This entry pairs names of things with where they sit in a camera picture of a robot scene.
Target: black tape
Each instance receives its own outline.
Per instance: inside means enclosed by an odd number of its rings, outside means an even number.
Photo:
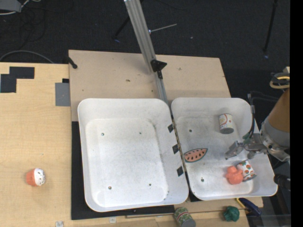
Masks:
[[[0,93],[15,93],[17,90],[17,79],[10,74],[1,74]]]
[[[183,168],[181,166],[177,169],[177,173],[178,173],[178,176],[181,176],[184,173]]]
[[[174,145],[174,146],[172,147],[172,150],[174,151],[174,154],[176,154],[176,153],[179,151],[178,144],[177,144],[177,145]]]
[[[34,79],[34,67],[9,67],[9,74],[16,77],[16,79]]]
[[[174,126],[171,124],[169,127],[167,127],[169,132],[171,133],[174,130]]]

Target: metal bar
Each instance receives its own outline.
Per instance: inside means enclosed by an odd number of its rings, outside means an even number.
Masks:
[[[129,21],[129,16],[126,18],[126,20],[124,21],[124,23],[120,26],[120,28],[117,30],[117,32],[113,35],[113,39],[117,39],[118,35],[120,34],[120,32],[122,31],[122,29],[125,27],[125,25],[128,23]]]
[[[273,10],[272,10],[272,13],[271,13],[271,18],[270,18],[270,23],[269,23],[268,33],[267,33],[267,38],[266,38],[265,46],[264,46],[264,49],[263,49],[264,53],[267,52],[267,47],[268,47],[268,44],[269,44],[269,39],[270,39],[271,30],[272,30],[273,23],[274,23],[274,18],[275,18],[275,13],[276,13],[277,6],[278,6],[278,0],[274,0]]]
[[[167,96],[163,84],[163,80],[158,77],[157,72],[153,72],[151,61],[156,60],[155,51],[153,49],[152,40],[146,25],[145,17],[142,11],[140,0],[124,0],[129,18],[134,27],[141,53],[144,57],[145,64],[147,65],[148,72],[154,73],[155,80],[158,88],[158,94],[161,100],[166,102]]]
[[[161,29],[173,27],[173,26],[176,26],[176,25],[177,25],[177,24],[173,24],[173,25],[168,25],[168,26],[161,27],[161,28],[156,28],[156,29],[151,30],[150,33],[151,33],[151,32],[155,32],[155,31],[158,31],[158,30],[161,30]]]

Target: green toy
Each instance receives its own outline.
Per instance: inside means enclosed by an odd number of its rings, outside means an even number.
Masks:
[[[240,212],[236,207],[228,206],[226,211],[223,213],[226,221],[236,222],[240,217]]]

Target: black clamp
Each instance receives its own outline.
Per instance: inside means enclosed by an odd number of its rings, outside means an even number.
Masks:
[[[76,65],[76,63],[75,62],[73,62],[73,60],[70,58],[70,57],[68,57],[68,56],[65,56],[64,58],[63,58],[63,64],[71,64],[71,66],[74,68],[74,69],[77,69],[78,68],[78,66]]]
[[[160,78],[160,79],[163,79],[161,70],[162,70],[166,65],[167,65],[166,62],[157,61],[157,60],[152,60],[152,61],[151,61],[152,70],[153,70],[153,72],[157,72],[157,73],[158,73],[158,78]]]

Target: black floor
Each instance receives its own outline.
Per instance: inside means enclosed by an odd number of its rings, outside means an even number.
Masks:
[[[290,66],[290,0],[277,0],[264,53],[273,4],[274,0],[144,0],[142,8],[150,30],[177,24],[151,33],[156,54],[220,58],[231,96],[247,99],[250,91],[279,97],[282,91],[269,86],[271,73]],[[29,1],[21,13],[0,15],[1,61],[48,63],[25,52],[2,57],[17,50],[39,53],[55,63],[62,63],[71,49],[141,53],[130,22],[113,39],[127,17],[123,0]],[[256,101],[258,125],[273,106]],[[276,207],[279,198],[285,209],[290,199],[282,202],[280,196],[285,198],[281,191],[269,202]]]

